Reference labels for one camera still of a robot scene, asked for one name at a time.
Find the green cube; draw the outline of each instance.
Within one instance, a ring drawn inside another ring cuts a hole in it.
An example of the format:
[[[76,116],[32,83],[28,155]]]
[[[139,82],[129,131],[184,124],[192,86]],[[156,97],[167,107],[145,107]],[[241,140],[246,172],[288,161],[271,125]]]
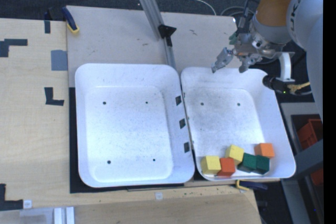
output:
[[[257,157],[248,153],[244,153],[243,161],[237,165],[240,171],[251,173],[257,169]]]
[[[257,174],[264,175],[269,171],[269,158],[257,155],[257,168],[254,171]]]

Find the white tray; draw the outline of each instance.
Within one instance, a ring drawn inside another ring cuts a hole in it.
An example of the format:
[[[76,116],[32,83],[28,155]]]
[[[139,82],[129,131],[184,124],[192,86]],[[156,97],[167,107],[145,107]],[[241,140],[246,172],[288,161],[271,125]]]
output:
[[[78,167],[85,184],[178,184],[193,176],[176,70],[87,63],[77,69],[75,85]]]
[[[200,174],[208,180],[288,178],[295,160],[274,91],[262,84],[266,75],[259,69],[239,73],[236,68],[189,67],[182,71],[181,83],[186,114]],[[258,143],[273,143],[276,156],[264,176],[236,170],[228,178],[204,175],[205,155],[225,156],[231,145],[254,154]]]

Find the toy cube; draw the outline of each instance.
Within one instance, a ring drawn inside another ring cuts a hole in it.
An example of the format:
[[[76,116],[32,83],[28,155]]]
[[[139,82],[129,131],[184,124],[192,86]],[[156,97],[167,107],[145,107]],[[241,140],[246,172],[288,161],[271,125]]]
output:
[[[232,158],[219,159],[221,169],[217,176],[231,176],[236,171],[235,161]]]
[[[218,156],[205,156],[201,160],[203,174],[216,175],[221,170]]]
[[[254,170],[255,173],[264,175],[269,171],[269,161],[268,157],[257,155],[257,168]]]
[[[254,147],[254,153],[268,158],[275,156],[272,143],[260,143]]]
[[[236,145],[231,145],[225,151],[225,158],[232,158],[235,165],[238,165],[243,161],[243,155],[244,149]]]
[[[257,157],[244,153],[243,161],[238,164],[237,169],[248,173],[255,171],[257,169]]]

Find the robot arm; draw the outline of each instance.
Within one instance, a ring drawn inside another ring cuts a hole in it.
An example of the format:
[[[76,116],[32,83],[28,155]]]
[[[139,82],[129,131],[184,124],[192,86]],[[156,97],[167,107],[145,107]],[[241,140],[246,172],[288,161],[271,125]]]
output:
[[[279,59],[281,75],[278,78],[266,76],[263,83],[277,92],[294,92],[299,86],[294,85],[290,77],[293,52],[282,52],[283,47],[293,40],[306,51],[311,91],[323,120],[323,0],[260,0],[248,30],[244,30],[247,4],[237,31],[230,37],[234,48],[223,49],[212,65],[212,72],[229,64],[233,57],[242,62],[241,73],[263,58]]]

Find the red plastic crate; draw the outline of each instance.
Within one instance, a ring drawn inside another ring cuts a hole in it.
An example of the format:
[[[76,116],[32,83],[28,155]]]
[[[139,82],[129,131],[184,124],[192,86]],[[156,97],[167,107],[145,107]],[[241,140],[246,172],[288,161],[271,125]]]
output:
[[[320,119],[309,119],[308,123],[297,131],[303,150],[323,138],[323,124]],[[315,186],[323,185],[323,168],[310,174]]]

